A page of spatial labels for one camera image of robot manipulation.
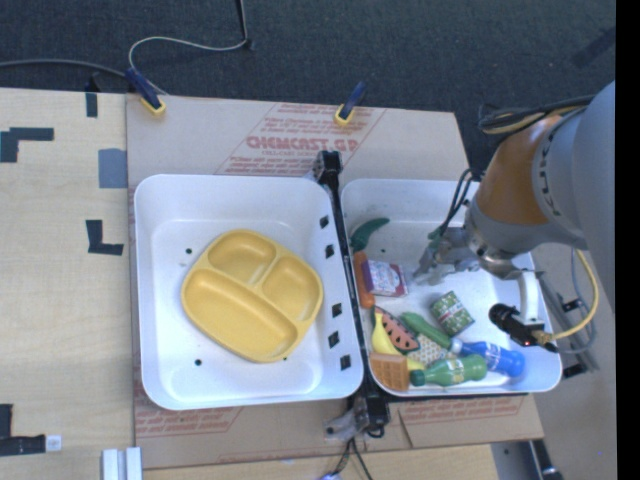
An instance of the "bottle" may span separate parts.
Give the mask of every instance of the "bottle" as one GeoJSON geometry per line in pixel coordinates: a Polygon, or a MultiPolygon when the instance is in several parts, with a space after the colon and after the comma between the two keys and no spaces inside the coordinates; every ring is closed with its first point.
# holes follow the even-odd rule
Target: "bottle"
{"type": "Polygon", "coordinates": [[[412,386],[438,384],[453,386],[468,380],[482,380],[487,375],[487,363],[478,354],[453,359],[438,359],[426,370],[409,374],[412,386]]]}
{"type": "Polygon", "coordinates": [[[412,331],[425,335],[453,354],[461,356],[478,354],[482,356],[489,371],[517,377],[524,370],[524,355],[517,350],[507,350],[486,341],[464,343],[458,338],[450,338],[417,313],[404,313],[401,320],[412,331]]]}

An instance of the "table surface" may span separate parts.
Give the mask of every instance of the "table surface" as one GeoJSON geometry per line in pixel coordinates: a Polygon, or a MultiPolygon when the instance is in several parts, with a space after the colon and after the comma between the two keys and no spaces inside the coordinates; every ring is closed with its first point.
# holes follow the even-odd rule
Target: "table surface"
{"type": "MultiPolygon", "coordinates": [[[[134,444],[128,191],[100,188],[98,152],[126,150],[125,96],[0,89],[0,132],[53,128],[0,162],[0,403],[13,435],[59,434],[61,452],[3,457],[3,478],[100,478],[100,454],[134,444]],[[121,255],[88,253],[87,220],[121,255]]],[[[368,453],[374,478],[495,480],[489,445],[368,453]]],[[[336,457],[147,470],[145,478],[320,478],[336,457]]],[[[352,458],[344,479],[364,478],[352,458]]]]}

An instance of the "blue and yellow clamp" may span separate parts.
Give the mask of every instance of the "blue and yellow clamp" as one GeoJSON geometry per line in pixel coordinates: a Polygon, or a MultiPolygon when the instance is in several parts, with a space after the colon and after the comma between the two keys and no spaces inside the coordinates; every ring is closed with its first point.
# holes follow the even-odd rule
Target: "blue and yellow clamp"
{"type": "Polygon", "coordinates": [[[355,89],[351,93],[351,96],[345,101],[342,105],[338,107],[335,115],[333,116],[333,121],[340,125],[346,126],[351,121],[353,117],[354,108],[359,105],[364,99],[364,94],[367,90],[367,84],[364,82],[358,82],[355,89]]]}
{"type": "Polygon", "coordinates": [[[149,81],[143,77],[135,68],[129,68],[125,72],[125,77],[131,85],[140,94],[140,101],[153,115],[159,116],[166,109],[165,103],[158,98],[156,91],[153,89],[149,81]]]}

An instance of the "black floor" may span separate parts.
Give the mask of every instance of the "black floor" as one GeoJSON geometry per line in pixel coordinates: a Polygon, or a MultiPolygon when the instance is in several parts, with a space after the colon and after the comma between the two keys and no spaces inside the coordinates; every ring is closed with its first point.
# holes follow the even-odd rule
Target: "black floor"
{"type": "MultiPolygon", "coordinates": [[[[170,94],[454,112],[469,162],[495,142],[482,105],[530,107],[615,78],[616,0],[243,0],[253,49],[149,42],[134,62],[170,94]]],[[[0,87],[83,91],[93,68],[7,66],[34,58],[129,67],[154,35],[210,46],[242,39],[235,0],[0,0],[0,87]]],[[[127,83],[107,72],[105,92],[127,83]]]]}

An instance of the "white tray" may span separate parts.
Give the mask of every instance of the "white tray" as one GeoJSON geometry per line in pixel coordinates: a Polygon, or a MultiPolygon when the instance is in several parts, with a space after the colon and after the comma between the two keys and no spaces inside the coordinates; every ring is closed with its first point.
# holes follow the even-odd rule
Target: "white tray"
{"type": "MultiPolygon", "coordinates": [[[[369,259],[399,264],[406,274],[409,294],[400,298],[376,296],[379,306],[396,316],[405,311],[417,312],[437,326],[428,308],[435,299],[453,290],[475,319],[475,323],[457,337],[467,342],[489,341],[507,349],[519,350],[525,355],[525,370],[517,378],[489,372],[481,381],[468,381],[447,388],[425,385],[410,387],[408,391],[394,391],[379,383],[380,387],[399,397],[548,391],[562,377],[560,356],[540,347],[521,347],[492,324],[488,317],[489,309],[498,302],[520,307],[520,290],[516,281],[501,281],[483,270],[449,275],[442,284],[436,286],[417,285],[412,279],[412,273],[418,267],[418,261],[427,246],[427,235],[444,220],[455,187],[455,182],[448,181],[352,181],[344,187],[341,196],[347,233],[350,236],[358,226],[371,219],[390,219],[388,224],[371,235],[365,252],[369,259]]],[[[476,188],[475,185],[472,187],[468,198],[471,198],[476,188]]],[[[465,207],[451,222],[452,226],[462,225],[464,211],[465,207]]],[[[521,255],[514,263],[521,268],[533,269],[530,255],[521,255]]],[[[541,293],[538,301],[540,317],[545,321],[546,330],[550,331],[549,317],[541,293]]],[[[360,315],[367,347],[371,350],[373,326],[370,311],[361,309],[360,315]]]]}
{"type": "Polygon", "coordinates": [[[331,202],[304,178],[157,175],[134,197],[142,382],[173,410],[344,398],[363,364],[331,202]],[[217,236],[252,229],[318,273],[324,300],[304,339],[276,363],[218,345],[185,315],[180,289],[217,236]]]}

